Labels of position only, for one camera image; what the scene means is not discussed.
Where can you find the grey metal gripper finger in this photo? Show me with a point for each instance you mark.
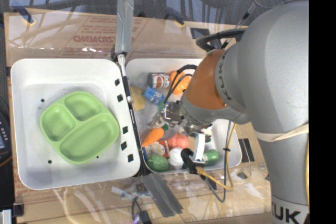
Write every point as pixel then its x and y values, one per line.
pixel 155 123
pixel 160 113

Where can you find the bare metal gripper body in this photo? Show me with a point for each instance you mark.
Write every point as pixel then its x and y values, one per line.
pixel 173 112

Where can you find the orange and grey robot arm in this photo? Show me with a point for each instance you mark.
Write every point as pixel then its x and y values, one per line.
pixel 265 78

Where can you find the orange carrot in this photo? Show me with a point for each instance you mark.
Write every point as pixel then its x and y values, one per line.
pixel 153 136

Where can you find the blue packet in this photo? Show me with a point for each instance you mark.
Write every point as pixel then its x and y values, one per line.
pixel 152 95

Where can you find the orange toy fruit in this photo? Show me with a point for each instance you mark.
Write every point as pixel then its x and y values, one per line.
pixel 181 86

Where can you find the pale yellow toy potato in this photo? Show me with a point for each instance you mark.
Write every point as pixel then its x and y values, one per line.
pixel 137 99

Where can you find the pink toy food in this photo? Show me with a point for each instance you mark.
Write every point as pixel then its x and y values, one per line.
pixel 178 141

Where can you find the red and white can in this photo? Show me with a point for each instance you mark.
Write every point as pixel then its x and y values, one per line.
pixel 158 80

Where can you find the green broccoli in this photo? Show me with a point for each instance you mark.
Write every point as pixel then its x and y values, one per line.
pixel 158 162

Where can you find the white toy garlic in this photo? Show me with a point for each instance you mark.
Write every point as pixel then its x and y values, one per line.
pixel 175 158

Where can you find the white plastic tray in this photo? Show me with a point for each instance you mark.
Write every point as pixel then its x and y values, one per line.
pixel 147 66
pixel 34 102

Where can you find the green can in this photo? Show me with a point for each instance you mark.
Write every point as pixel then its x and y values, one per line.
pixel 212 157

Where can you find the green divided plate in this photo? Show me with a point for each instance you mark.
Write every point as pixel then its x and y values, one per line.
pixel 86 136

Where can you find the brown cardboard board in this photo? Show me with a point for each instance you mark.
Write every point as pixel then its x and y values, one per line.
pixel 168 34

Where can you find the black cylinder on white bracket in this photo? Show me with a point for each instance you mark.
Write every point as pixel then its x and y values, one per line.
pixel 198 147

